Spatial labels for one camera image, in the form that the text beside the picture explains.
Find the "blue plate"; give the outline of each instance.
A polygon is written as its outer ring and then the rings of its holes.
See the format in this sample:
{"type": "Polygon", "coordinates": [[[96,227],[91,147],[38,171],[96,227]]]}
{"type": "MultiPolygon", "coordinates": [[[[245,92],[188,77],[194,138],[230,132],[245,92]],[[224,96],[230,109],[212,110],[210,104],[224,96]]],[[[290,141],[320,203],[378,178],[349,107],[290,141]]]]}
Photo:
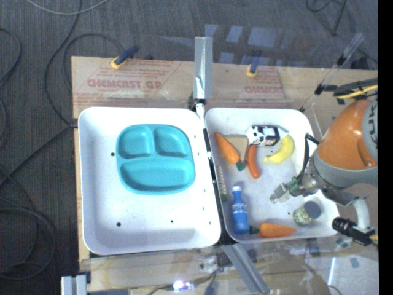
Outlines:
{"type": "Polygon", "coordinates": [[[117,138],[117,171],[123,185],[138,194],[186,190],[195,179],[190,141],[170,125],[133,125],[117,138]]]}

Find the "toy banana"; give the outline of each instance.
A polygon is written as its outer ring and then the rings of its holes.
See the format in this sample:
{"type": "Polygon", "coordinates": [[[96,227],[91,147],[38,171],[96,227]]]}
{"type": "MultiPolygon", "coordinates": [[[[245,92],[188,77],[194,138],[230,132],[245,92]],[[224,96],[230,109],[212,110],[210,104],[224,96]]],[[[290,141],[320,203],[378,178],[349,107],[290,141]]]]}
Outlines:
{"type": "Polygon", "coordinates": [[[288,157],[290,157],[290,155],[294,151],[294,147],[295,147],[294,140],[290,137],[290,135],[286,135],[282,139],[282,145],[280,150],[278,150],[276,153],[274,153],[271,156],[266,156],[265,162],[279,164],[285,161],[288,157]]]}

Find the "toy bottle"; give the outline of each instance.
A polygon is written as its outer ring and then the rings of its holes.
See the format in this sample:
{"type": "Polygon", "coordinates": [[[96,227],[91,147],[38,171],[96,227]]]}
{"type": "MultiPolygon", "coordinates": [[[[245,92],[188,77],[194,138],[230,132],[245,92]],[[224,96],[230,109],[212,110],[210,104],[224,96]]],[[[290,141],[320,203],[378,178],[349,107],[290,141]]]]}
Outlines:
{"type": "Polygon", "coordinates": [[[241,197],[241,188],[232,187],[232,222],[233,232],[241,235],[249,232],[247,204],[241,197]]]}

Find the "table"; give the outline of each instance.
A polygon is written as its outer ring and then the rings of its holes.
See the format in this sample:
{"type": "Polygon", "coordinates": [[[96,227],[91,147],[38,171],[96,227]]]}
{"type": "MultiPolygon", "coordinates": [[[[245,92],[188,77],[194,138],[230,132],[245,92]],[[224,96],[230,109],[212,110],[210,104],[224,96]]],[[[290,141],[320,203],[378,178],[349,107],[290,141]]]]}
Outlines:
{"type": "MultiPolygon", "coordinates": [[[[186,108],[193,89],[193,62],[128,60],[126,68],[109,68],[111,58],[72,58],[74,118],[89,106],[172,106],[186,108]]],[[[323,80],[328,69],[259,66],[257,77],[246,76],[244,65],[213,65],[214,98],[212,106],[294,108],[298,109],[323,80]]],[[[377,71],[342,69],[332,84],[343,85],[378,77],[377,71]]],[[[331,92],[317,99],[306,115],[316,138],[321,138],[345,105],[339,105],[331,92]]],[[[91,273],[88,291],[132,289],[131,294],[147,294],[156,286],[174,280],[191,281],[190,294],[203,294],[214,279],[219,294],[246,294],[238,272],[228,263],[219,246],[202,250],[159,251],[111,257],[92,256],[82,238],[81,190],[78,129],[74,129],[76,185],[78,203],[79,262],[81,272],[91,273]],[[220,272],[216,272],[217,263],[220,272]]],[[[357,195],[367,195],[370,219],[378,232],[378,192],[372,186],[357,185],[357,195]]],[[[354,211],[340,208],[340,214],[356,220],[354,211]]],[[[273,294],[319,294],[340,286],[356,288],[355,281],[367,283],[359,290],[378,287],[378,251],[339,237],[295,242],[248,245],[255,267],[263,274],[273,294]]]]}

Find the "small can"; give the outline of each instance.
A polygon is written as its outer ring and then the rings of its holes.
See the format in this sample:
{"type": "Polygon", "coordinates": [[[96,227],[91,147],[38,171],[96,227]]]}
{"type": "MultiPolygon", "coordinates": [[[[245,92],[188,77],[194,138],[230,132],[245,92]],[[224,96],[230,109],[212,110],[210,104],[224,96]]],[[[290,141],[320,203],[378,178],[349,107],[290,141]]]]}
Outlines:
{"type": "Polygon", "coordinates": [[[321,215],[321,208],[314,201],[307,201],[293,212],[294,221],[299,226],[307,226],[321,215]]]}

